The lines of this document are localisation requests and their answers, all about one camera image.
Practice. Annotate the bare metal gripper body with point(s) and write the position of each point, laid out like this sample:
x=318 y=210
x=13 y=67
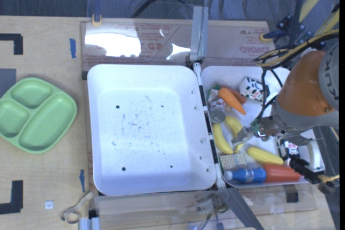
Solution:
x=270 y=126

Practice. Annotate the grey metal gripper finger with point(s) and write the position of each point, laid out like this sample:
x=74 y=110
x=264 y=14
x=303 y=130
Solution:
x=240 y=137
x=262 y=136

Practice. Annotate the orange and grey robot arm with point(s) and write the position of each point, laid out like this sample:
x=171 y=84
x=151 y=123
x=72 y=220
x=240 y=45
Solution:
x=302 y=89

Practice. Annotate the yellow banana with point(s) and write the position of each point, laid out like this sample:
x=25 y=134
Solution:
x=221 y=140
x=234 y=124

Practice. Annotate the yellow corn cob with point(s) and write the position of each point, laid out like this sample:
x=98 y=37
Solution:
x=264 y=155

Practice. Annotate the small white and black carton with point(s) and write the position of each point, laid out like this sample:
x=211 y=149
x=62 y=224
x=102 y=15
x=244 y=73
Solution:
x=291 y=148

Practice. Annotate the small printed can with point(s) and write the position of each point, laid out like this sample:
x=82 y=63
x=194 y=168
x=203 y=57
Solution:
x=217 y=111

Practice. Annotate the orange carrot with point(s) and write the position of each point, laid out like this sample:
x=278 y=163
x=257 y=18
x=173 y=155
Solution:
x=231 y=99

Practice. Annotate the blue bottle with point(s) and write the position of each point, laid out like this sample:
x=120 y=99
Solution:
x=249 y=175

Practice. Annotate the orange-brown sausage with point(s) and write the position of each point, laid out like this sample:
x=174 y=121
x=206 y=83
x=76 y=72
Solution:
x=240 y=97

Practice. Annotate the orange bottle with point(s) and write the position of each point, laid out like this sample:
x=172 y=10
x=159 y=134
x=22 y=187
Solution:
x=280 y=173

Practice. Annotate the white carton with black spots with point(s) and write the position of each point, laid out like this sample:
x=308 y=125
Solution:
x=252 y=89

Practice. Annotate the thin black and white rod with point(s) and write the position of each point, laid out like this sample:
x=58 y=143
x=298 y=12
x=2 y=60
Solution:
x=205 y=113

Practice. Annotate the green and red packet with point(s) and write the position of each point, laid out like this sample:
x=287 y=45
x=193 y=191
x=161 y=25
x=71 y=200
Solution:
x=213 y=92

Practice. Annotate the white plastic tray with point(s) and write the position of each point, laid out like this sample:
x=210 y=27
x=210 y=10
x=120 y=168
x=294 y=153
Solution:
x=229 y=75
x=145 y=129

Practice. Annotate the brown cardboard board red print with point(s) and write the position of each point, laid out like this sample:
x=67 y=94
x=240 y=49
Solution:
x=229 y=43

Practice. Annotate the green divided plate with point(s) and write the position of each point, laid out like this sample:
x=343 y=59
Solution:
x=37 y=115

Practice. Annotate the black cylinder on white bracket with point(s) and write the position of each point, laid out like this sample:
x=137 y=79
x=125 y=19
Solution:
x=310 y=167

